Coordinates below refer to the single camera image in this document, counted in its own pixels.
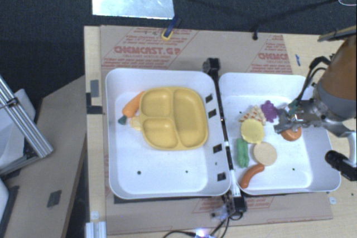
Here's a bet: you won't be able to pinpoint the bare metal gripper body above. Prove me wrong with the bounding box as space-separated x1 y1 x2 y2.
288 99 357 138

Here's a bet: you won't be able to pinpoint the orange round toy food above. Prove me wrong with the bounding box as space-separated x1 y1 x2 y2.
279 126 303 142

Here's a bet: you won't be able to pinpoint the purple grapes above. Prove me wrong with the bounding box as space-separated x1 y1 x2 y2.
260 100 280 124

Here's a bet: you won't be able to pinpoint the yellow round toy food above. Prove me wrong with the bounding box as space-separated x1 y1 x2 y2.
240 118 266 145

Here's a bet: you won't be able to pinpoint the beige round biscuit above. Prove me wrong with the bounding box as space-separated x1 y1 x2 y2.
252 142 278 167

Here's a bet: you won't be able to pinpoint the white plastic tray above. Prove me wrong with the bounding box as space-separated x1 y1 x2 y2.
105 67 233 200
218 72 342 197

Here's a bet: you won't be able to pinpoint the green toy vegetable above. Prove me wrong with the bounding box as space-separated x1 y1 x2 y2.
236 137 250 169

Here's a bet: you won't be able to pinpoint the thin black and white rod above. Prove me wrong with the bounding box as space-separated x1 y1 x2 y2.
210 69 241 199

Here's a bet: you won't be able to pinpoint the orange sausage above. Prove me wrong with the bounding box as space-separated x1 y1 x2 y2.
239 163 266 190

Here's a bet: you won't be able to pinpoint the brown cardboard board red print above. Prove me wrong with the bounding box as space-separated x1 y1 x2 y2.
99 25 334 235

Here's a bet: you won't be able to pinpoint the yellow divided plate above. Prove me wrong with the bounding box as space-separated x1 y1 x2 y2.
138 86 210 152

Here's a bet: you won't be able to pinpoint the pale yellow toy food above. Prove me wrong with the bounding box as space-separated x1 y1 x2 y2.
129 116 143 132

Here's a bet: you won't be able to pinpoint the orange carrot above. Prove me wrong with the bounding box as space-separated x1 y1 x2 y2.
117 90 146 125

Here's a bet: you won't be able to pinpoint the black cylinder on white bracket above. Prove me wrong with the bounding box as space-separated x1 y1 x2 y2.
324 130 357 182

